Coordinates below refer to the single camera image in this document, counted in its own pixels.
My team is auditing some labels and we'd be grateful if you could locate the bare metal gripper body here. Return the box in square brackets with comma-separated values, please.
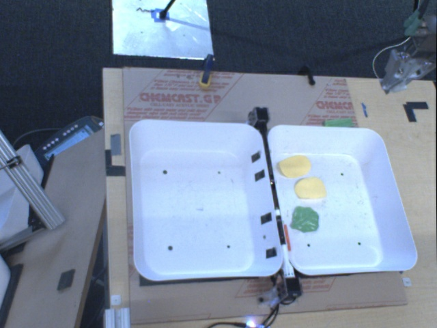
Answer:
[411, 16, 437, 58]

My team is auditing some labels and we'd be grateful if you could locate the brown cardboard board red print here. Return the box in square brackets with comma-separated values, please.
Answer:
[122, 67, 409, 325]

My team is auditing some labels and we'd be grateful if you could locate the white plastic tray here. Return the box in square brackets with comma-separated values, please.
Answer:
[266, 124, 419, 277]
[128, 118, 285, 282]

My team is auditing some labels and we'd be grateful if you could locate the yellow round flat chip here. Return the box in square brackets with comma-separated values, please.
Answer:
[294, 176, 328, 201]
[277, 154, 312, 180]

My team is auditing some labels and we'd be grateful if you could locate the thin black and white rod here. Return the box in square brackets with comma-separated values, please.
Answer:
[258, 122, 296, 279]

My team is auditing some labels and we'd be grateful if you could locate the green lettuce leaf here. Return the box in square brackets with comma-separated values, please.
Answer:
[290, 205, 321, 234]

